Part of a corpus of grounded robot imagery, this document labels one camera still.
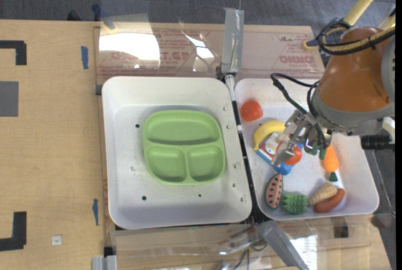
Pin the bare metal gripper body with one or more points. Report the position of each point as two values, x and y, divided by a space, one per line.
300 126

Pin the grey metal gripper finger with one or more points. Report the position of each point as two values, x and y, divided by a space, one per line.
309 143
283 152

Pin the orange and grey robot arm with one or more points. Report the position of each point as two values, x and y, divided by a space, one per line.
351 86

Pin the blue and white toy carton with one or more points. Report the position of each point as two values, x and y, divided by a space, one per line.
268 149

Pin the yellow banana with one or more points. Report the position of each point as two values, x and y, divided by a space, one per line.
267 130

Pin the orange carrot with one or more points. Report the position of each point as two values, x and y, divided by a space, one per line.
330 162

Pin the red watermelon slice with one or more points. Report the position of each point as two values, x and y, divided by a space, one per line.
274 191

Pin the red toy tomato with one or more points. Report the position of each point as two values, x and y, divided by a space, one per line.
251 110

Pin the beige ice cream cone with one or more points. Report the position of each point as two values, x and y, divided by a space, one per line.
323 193

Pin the green toy vegetable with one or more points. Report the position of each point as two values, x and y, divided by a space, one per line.
293 203

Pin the white plastic tray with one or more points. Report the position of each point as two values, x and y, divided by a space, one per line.
125 168
355 187

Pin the red-brown sausage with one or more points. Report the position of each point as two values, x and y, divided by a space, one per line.
329 203

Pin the brown cardboard board, red print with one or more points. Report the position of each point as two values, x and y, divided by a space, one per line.
270 49

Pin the green divided plate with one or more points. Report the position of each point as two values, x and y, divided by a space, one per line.
183 146

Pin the small white square tile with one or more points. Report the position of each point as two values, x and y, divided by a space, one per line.
56 240

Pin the black cylinder on white bracket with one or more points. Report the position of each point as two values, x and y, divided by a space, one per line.
375 141

